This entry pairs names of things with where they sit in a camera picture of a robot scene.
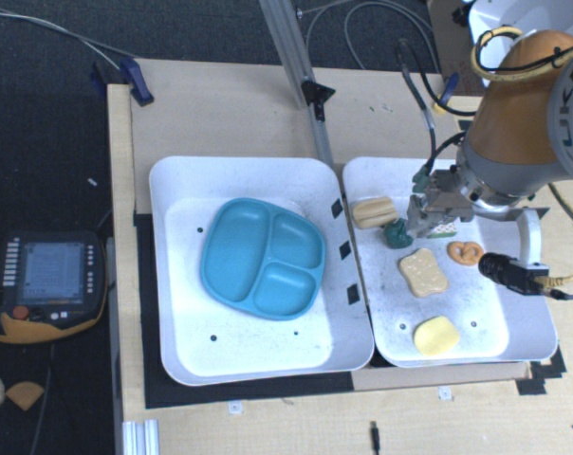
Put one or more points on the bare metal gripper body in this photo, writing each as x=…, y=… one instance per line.
x=450, y=197

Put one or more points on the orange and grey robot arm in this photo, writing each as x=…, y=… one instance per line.
x=509, y=112

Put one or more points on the white and green small carton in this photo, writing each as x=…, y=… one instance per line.
x=445, y=229

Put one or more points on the orange pretzel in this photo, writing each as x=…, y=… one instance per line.
x=463, y=249

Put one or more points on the green broccoli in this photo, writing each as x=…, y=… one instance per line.
x=398, y=237

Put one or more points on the tan hot dog bun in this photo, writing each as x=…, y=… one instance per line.
x=374, y=212

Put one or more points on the beige toast slice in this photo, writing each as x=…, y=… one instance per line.
x=423, y=273

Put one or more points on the white plastic tray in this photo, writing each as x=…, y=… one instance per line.
x=248, y=349
x=486, y=311

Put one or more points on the yellow rounded square block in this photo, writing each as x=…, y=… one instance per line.
x=436, y=335

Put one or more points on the blue divided plate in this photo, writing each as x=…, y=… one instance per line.
x=248, y=259

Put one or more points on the pale brown flat board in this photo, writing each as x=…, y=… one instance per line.
x=220, y=112

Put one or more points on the orange pizza slice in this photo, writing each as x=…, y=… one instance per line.
x=24, y=394

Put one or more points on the black cylinder on white bracket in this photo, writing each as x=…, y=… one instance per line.
x=509, y=269

